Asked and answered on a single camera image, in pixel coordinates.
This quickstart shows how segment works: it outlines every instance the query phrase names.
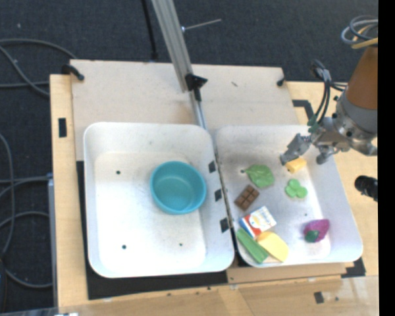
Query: brown chocolate bar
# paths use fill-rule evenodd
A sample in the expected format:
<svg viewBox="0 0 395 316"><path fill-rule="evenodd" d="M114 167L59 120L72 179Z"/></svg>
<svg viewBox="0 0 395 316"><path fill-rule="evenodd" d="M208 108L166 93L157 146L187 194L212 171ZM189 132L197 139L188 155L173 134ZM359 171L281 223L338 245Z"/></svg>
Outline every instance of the brown chocolate bar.
<svg viewBox="0 0 395 316"><path fill-rule="evenodd" d="M234 200L234 203L245 211L258 196L259 192L253 186L247 185L237 199Z"/></svg>

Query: dark carpet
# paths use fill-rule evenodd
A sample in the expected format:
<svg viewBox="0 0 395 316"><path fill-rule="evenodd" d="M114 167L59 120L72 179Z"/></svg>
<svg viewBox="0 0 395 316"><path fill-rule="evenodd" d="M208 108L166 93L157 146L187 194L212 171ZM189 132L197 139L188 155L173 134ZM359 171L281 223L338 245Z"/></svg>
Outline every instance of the dark carpet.
<svg viewBox="0 0 395 316"><path fill-rule="evenodd" d="M352 18L379 14L379 0L174 0L186 31L192 63L280 66L287 80L311 81L309 65L319 59L335 81L347 81L360 52L340 40ZM169 56L147 0L159 62ZM0 0L0 39L26 38L64 47L80 59L149 61L151 42L140 0ZM5 49L32 81L47 81L68 63L65 53L35 43ZM0 84L23 82L0 51ZM52 172L49 99L29 86L0 88L0 134L13 157L15 178ZM10 178L0 139L0 179ZM0 184L0 193L9 183ZM15 188L15 212L48 212L47 183ZM11 195L0 198L0 222L12 216ZM0 229L0 258L8 271L30 284L51 281L49 221L32 215ZM5 311L53 306L50 288L29 288L8 280Z"/></svg>

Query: bowl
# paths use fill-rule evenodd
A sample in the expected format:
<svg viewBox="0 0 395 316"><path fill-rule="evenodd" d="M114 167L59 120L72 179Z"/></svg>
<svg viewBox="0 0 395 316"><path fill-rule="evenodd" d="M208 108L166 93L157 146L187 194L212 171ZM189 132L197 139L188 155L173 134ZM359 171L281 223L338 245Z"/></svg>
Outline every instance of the bowl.
<svg viewBox="0 0 395 316"><path fill-rule="evenodd" d="M187 214L198 209L206 198L206 183L193 166L168 161L156 167L150 180L155 204L168 214Z"/></svg>

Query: black clamp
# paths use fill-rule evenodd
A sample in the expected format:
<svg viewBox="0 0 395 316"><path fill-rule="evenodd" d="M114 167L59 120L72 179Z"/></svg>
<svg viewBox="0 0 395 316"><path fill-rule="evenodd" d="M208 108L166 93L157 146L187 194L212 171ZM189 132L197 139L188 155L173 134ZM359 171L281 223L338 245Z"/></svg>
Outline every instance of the black clamp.
<svg viewBox="0 0 395 316"><path fill-rule="evenodd" d="M193 90L196 101L200 102L202 100L202 97L201 97L201 94L200 94L200 88L206 82L208 82L208 80L206 78L199 77L199 76L196 76L196 75L193 75L193 74L187 74L186 75L187 88L189 89L189 91Z"/></svg>
<svg viewBox="0 0 395 316"><path fill-rule="evenodd" d="M61 67L61 73L64 75L70 75L70 73L72 73L73 75L75 75L79 81L83 81L85 79L85 76L80 74L80 72L78 71L78 69L76 69L74 66L72 65L63 65Z"/></svg>

